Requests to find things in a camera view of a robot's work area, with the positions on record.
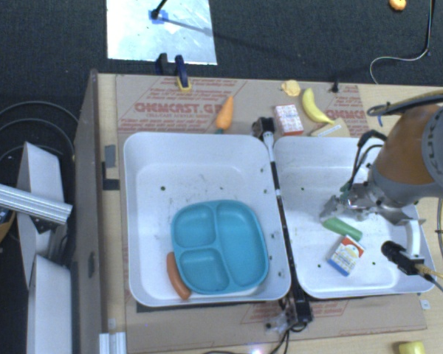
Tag brown cardboard board red print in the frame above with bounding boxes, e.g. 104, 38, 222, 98
115, 73, 428, 354

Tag yellow rounded block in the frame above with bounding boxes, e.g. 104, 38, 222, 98
398, 340, 425, 354

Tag beige flat packet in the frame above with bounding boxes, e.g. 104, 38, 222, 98
309, 117, 352, 139

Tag orange carrot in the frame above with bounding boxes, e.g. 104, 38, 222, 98
214, 95, 235, 135

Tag pale yellow biscuit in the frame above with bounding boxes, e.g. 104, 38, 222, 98
281, 79, 301, 97

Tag black block with thin wires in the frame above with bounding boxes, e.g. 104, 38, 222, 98
279, 292, 315, 328
252, 117, 276, 139

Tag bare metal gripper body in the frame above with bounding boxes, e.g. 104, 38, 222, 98
338, 181, 426, 227

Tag white plastic tray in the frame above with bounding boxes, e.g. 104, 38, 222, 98
123, 131, 292, 308
272, 135, 437, 300

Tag blue red white carton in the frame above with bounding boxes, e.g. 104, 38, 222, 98
326, 234, 366, 277

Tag orange sausage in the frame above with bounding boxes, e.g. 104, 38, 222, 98
165, 251, 192, 302

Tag red and white carton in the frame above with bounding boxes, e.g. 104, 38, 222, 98
273, 103, 305, 137

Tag black cylinder on white bracket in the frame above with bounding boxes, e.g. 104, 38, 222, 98
380, 218, 427, 275

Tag blue divided plate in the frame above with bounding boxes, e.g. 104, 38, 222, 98
170, 199, 270, 296

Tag thin black and white rod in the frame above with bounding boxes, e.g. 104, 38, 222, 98
263, 131, 300, 302

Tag yellow banana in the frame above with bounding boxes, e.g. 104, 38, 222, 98
301, 87, 335, 126

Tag green cylinder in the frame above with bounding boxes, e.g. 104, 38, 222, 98
322, 216, 363, 242

